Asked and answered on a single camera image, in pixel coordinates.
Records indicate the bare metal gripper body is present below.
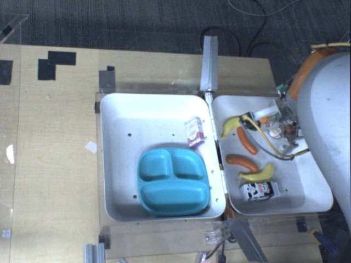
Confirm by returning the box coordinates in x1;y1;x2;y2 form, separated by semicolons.
271;98;303;153

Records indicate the orange sausage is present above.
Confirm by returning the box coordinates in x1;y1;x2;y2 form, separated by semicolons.
225;153;259;174
236;125;259;156

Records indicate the yellow banana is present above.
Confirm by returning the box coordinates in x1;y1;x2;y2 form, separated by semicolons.
238;162;275;183
220;116;244;140

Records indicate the white plastic tray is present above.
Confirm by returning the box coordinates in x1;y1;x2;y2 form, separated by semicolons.
99;92;227;223
212;94;335;216

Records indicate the black and white carton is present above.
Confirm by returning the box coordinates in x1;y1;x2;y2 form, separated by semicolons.
241;181;281;203

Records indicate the pink and white carton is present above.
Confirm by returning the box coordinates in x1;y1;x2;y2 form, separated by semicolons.
184;116;206;150

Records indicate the blue divided plate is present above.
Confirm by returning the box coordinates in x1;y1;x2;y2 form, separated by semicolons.
137;147;212;217

